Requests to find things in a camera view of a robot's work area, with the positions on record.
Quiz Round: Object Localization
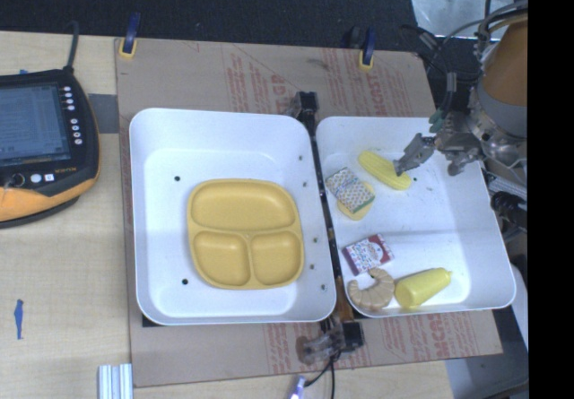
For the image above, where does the white plastic tray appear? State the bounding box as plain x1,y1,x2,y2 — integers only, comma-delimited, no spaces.
128,108,338,327
315,116,517,319

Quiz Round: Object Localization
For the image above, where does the thin black and white rod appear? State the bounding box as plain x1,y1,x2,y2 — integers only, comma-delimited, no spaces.
303,108,347,323

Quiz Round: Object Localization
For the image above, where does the yellow squeeze bottle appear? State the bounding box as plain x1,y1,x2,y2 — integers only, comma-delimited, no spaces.
393,266,454,310

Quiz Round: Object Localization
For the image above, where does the tan croissant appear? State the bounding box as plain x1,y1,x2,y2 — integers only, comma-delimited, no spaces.
347,266,396,311

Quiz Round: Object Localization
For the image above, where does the flat yellow toy slice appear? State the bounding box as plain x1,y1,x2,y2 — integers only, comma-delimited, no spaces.
336,180,377,222

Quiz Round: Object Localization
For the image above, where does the red and white carton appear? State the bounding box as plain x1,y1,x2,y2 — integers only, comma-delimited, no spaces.
342,233,396,277

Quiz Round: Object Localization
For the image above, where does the brown cardboard board red print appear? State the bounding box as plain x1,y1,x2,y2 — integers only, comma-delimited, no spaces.
114,37,504,389

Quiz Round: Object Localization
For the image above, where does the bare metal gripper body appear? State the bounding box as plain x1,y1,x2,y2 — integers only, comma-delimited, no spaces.
433,109,529,168

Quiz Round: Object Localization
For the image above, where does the black cylinder on white bracket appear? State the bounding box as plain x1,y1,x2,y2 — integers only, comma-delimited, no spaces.
487,158,529,233

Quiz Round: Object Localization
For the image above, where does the yellow corn cob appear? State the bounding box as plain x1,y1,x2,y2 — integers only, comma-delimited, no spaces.
357,150,413,192

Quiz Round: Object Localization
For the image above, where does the black block with thin wires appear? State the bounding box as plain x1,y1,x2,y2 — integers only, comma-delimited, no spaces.
295,317,365,365
290,91,320,121

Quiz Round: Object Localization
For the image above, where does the yellow divided plate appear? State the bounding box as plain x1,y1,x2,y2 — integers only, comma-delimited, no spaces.
186,178,307,291

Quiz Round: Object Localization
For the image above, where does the white patterned packet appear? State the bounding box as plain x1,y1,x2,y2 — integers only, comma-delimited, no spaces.
324,166,377,214

